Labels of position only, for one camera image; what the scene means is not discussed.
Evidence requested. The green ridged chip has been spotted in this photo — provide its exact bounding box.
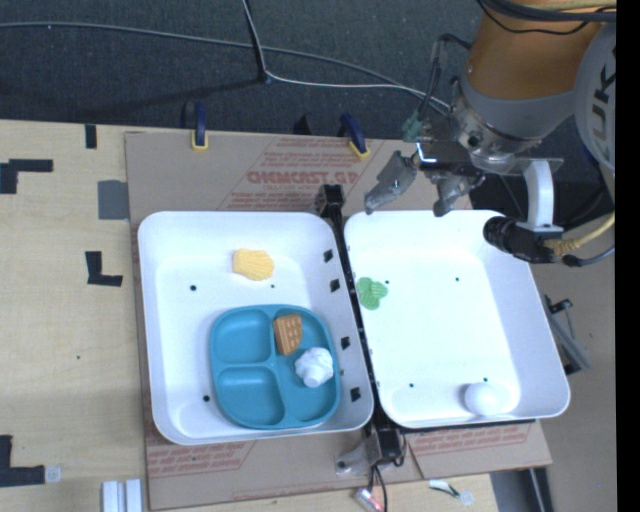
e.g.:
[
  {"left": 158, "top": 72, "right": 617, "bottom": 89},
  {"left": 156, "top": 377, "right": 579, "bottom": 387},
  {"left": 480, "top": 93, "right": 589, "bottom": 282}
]
[{"left": 355, "top": 276, "right": 390, "bottom": 311}]

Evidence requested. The black block with thin wires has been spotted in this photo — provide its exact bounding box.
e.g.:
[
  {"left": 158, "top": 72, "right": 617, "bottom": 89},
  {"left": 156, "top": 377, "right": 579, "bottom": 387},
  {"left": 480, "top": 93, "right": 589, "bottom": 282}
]
[
  {"left": 372, "top": 424, "right": 407, "bottom": 466},
  {"left": 314, "top": 183, "right": 346, "bottom": 219}
]

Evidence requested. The black cylinder on white bracket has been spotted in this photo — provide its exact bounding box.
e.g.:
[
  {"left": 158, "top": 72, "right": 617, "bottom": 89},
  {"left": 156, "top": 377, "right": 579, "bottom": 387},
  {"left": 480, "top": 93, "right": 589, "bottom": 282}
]
[{"left": 482, "top": 158, "right": 565, "bottom": 264}]

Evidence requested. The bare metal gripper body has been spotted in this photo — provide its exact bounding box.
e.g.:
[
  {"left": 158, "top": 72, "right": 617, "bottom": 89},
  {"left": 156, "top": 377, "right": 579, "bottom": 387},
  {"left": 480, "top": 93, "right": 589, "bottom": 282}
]
[{"left": 416, "top": 101, "right": 533, "bottom": 182}]

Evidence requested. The white plastic tray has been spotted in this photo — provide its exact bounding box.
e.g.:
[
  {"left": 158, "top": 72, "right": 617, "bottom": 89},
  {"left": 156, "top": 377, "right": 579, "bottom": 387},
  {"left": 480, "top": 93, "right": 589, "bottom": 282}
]
[
  {"left": 136, "top": 210, "right": 375, "bottom": 447},
  {"left": 343, "top": 208, "right": 572, "bottom": 430}
]

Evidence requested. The white ball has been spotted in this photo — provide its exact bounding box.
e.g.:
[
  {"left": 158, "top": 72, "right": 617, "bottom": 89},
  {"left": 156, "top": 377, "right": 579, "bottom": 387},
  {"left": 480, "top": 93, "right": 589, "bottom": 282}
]
[{"left": 463, "top": 382, "right": 503, "bottom": 418}]

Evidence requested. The yellow ridged chip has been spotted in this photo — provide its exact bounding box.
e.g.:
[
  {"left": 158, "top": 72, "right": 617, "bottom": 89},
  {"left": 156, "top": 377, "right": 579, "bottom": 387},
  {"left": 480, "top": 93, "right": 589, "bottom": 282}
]
[{"left": 232, "top": 248, "right": 275, "bottom": 282}]

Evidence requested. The blue divided plate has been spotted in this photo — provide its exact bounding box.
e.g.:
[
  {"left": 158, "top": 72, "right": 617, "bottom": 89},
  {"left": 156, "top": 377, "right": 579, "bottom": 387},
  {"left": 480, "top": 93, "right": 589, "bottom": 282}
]
[{"left": 208, "top": 304, "right": 342, "bottom": 431}]

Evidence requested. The brown cardboard board red print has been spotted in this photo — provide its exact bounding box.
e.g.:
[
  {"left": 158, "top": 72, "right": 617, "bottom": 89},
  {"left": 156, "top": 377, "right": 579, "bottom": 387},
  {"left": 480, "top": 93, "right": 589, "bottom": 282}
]
[{"left": 122, "top": 130, "right": 554, "bottom": 511}]

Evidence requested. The white cauliflower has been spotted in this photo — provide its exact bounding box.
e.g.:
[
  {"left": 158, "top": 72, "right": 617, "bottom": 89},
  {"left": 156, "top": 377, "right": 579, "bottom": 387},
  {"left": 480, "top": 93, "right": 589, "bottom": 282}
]
[{"left": 293, "top": 346, "right": 335, "bottom": 389}]

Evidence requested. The orange waffle biscuit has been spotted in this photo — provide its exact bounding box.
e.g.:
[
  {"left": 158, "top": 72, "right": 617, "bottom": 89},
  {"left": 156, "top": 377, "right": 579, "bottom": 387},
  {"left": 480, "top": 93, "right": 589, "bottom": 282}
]
[{"left": 272, "top": 313, "right": 304, "bottom": 357}]

